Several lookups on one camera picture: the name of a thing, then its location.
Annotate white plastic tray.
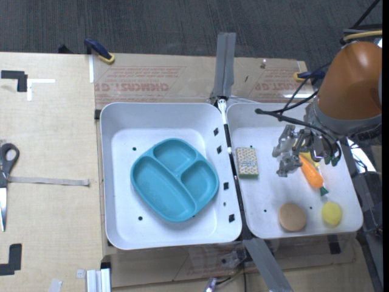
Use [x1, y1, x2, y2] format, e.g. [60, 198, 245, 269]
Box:
[99, 102, 243, 251]
[225, 102, 364, 240]

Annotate grey handled scissors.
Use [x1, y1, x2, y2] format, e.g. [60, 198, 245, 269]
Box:
[0, 142, 21, 232]

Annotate yellow lemon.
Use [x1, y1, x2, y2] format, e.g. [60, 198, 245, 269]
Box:
[321, 201, 343, 227]

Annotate blue divided plate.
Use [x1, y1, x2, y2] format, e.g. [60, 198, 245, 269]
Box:
[129, 137, 220, 224]

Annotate brown cardboard board red print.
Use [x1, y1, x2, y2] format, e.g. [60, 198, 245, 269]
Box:
[93, 52, 360, 289]

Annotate tan round biscuit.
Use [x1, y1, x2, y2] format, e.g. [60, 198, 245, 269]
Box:
[278, 202, 307, 233]

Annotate orange carrot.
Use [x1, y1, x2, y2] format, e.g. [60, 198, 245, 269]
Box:
[298, 154, 329, 197]

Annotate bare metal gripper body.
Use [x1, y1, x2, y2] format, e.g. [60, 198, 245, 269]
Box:
[295, 102, 339, 165]

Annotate yellow patterned small carton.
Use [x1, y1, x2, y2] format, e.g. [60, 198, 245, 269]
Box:
[235, 147, 260, 178]

